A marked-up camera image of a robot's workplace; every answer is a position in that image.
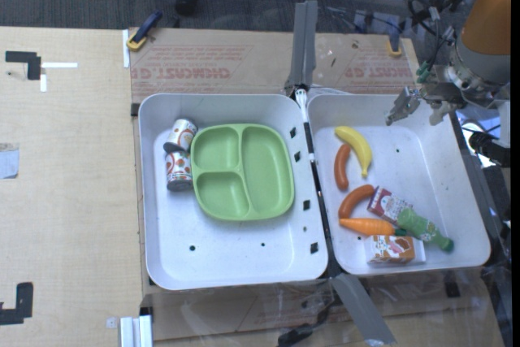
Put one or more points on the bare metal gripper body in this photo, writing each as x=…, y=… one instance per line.
x=449, y=91

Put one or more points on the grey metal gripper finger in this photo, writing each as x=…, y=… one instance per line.
x=440, y=113
x=402, y=105

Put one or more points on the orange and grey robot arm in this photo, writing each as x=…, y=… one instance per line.
x=487, y=24

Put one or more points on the yellow banana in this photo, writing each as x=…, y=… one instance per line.
x=359, y=144

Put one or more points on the white plastic tray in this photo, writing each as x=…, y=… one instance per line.
x=227, y=252
x=426, y=183

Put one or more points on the orange sausage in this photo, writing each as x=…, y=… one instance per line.
x=354, y=198
x=342, y=166

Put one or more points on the red and white carton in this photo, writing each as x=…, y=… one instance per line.
x=386, y=205

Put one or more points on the green bottle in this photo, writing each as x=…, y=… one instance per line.
x=422, y=228

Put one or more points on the orange carrot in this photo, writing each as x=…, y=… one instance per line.
x=367, y=226

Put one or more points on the orange and white carton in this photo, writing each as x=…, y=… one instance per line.
x=392, y=252

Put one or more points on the green divided plate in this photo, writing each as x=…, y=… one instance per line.
x=266, y=166

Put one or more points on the brown cardboard board red print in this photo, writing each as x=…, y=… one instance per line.
x=227, y=69

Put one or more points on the white and orange can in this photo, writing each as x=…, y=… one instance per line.
x=178, y=170
x=183, y=133

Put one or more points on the black cylinder on white bracket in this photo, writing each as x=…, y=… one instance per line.
x=489, y=148

